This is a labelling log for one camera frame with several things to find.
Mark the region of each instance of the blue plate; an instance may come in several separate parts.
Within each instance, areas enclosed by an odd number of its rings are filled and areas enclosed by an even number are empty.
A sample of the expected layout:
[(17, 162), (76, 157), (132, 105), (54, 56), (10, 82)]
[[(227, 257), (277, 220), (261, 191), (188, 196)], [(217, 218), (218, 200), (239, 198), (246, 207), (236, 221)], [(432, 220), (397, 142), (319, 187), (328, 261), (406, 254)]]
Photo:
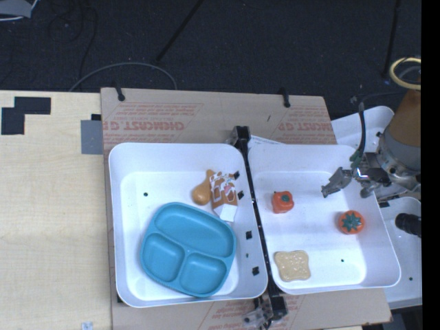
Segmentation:
[(168, 203), (147, 228), (140, 262), (153, 280), (208, 297), (225, 283), (236, 247), (235, 233), (225, 221), (183, 203)]

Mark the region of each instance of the gray cable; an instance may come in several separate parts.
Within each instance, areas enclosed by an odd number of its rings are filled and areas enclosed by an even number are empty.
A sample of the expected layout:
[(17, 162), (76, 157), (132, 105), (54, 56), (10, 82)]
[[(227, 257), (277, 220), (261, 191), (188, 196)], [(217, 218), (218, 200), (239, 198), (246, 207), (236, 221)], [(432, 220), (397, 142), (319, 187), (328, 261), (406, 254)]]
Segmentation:
[(177, 90), (177, 83), (176, 83), (175, 79), (167, 71), (165, 71), (164, 69), (161, 69), (160, 67), (154, 66), (154, 65), (149, 64), (149, 63), (127, 62), (127, 63), (115, 63), (115, 64), (112, 64), (112, 65), (107, 65), (107, 66), (101, 67), (100, 69), (92, 71), (89, 74), (87, 74), (86, 76), (82, 77), (77, 83), (75, 83), (69, 89), (69, 91), (73, 91), (75, 88), (77, 88), (77, 86), (79, 86), (81, 83), (83, 83), (86, 79), (88, 79), (89, 77), (93, 76), (94, 74), (97, 74), (98, 72), (104, 71), (105, 69), (109, 69), (109, 68), (112, 68), (112, 67), (127, 66), (127, 65), (147, 66), (147, 67), (152, 67), (153, 69), (158, 69), (159, 71), (164, 72), (171, 79), (171, 81), (174, 84), (174, 89)]

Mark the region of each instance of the cardboard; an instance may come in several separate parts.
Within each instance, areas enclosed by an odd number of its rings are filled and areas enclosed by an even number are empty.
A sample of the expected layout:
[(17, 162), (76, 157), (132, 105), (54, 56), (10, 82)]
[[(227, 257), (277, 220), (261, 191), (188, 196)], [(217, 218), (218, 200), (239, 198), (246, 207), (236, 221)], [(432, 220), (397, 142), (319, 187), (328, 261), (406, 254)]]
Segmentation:
[[(280, 95), (122, 89), (101, 89), (104, 170), (109, 229), (109, 262), (113, 328), (245, 329), (243, 316), (253, 300), (196, 302), (185, 305), (132, 308), (118, 302), (114, 270), (113, 221), (108, 155), (123, 142), (223, 143), (234, 126), (248, 126), (252, 135), (286, 144), (336, 144), (324, 99)], [(338, 291), (305, 296), (284, 295), (288, 314), (272, 323), (274, 330), (347, 327), (391, 321), (383, 289)]]

